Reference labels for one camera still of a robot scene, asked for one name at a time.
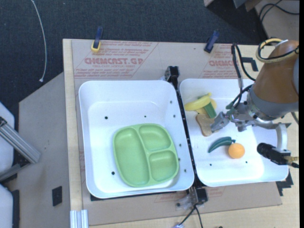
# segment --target green divided plate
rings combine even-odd
[[[158,124],[119,129],[113,136],[116,166],[125,183],[146,187],[176,176],[179,161],[168,131]]]

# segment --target blue clamp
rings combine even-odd
[[[211,50],[213,49],[213,44],[217,41],[218,38],[219,38],[219,33],[215,30],[213,32],[213,35],[208,39],[207,45],[205,46],[204,51],[207,51],[208,53],[210,53]]]
[[[95,40],[93,41],[93,43],[91,45],[91,50],[93,52],[98,52],[99,51],[100,45],[101,45],[101,38],[103,36],[103,32],[104,32],[104,28],[99,26],[97,28]]]

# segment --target white cable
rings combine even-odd
[[[39,13],[38,13],[38,9],[37,9],[37,7],[36,7],[36,5],[35,5],[34,0],[31,0],[31,2],[33,3],[33,5],[34,5],[34,7],[35,7],[35,10],[36,10],[36,12],[37,12],[38,19],[39,19],[40,26],[41,26],[41,30],[42,30],[42,34],[43,34],[43,40],[44,40],[44,51],[45,51],[44,71],[43,71],[42,77],[39,79],[40,82],[43,82],[43,78],[44,78],[44,75],[46,74],[46,70],[47,70],[47,57],[48,57],[48,54],[47,54],[47,43],[46,43],[46,37],[45,37],[45,35],[44,35],[44,30],[43,30],[41,18],[40,18],[40,15],[39,15]]]

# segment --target dark carpet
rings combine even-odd
[[[266,38],[255,10],[233,0],[34,0],[47,42],[47,71],[39,20],[30,0],[0,0],[0,102],[9,110],[63,72],[62,39],[254,44]]]

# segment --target cardboard sheet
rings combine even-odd
[[[91,44],[91,40],[72,41],[83,208],[89,212],[89,224],[101,225],[185,215],[187,211],[177,210],[175,204],[186,195],[186,191],[106,200],[92,198],[85,182],[78,90],[81,84],[88,80],[162,79],[168,66],[179,67],[179,82],[186,78],[236,78],[231,45],[215,44],[209,54],[203,50],[205,44],[199,43],[102,41],[98,53],[91,51]],[[244,57],[255,57],[253,46],[242,48]],[[256,64],[258,68],[261,67],[259,62]],[[246,64],[245,67],[250,70],[252,66]],[[273,182],[207,187],[207,193],[209,201],[201,209],[205,213],[282,203]]]

